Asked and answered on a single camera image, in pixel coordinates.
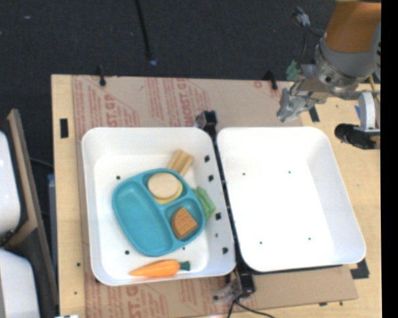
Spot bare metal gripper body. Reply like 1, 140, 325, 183
290, 53, 364, 103

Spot white plastic tray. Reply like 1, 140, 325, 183
216, 126, 367, 274
81, 126, 237, 287

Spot thin black rod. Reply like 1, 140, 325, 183
209, 124, 247, 276

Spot brown cardboard board red print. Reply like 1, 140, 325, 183
71, 74, 360, 318

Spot beige wooden bread sticks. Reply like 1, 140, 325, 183
166, 149, 195, 178

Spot green toy lettuce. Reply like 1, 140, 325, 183
194, 186, 217, 221

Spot round beige biscuit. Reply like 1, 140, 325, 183
147, 172, 183, 205

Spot brown bread slice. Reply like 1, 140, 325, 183
170, 207, 199, 240

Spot blue divided plate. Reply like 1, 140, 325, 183
111, 168, 207, 258

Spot orange carrot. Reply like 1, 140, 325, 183
129, 259, 191, 278

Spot black cylinder on white bracket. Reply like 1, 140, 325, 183
334, 91, 381, 150

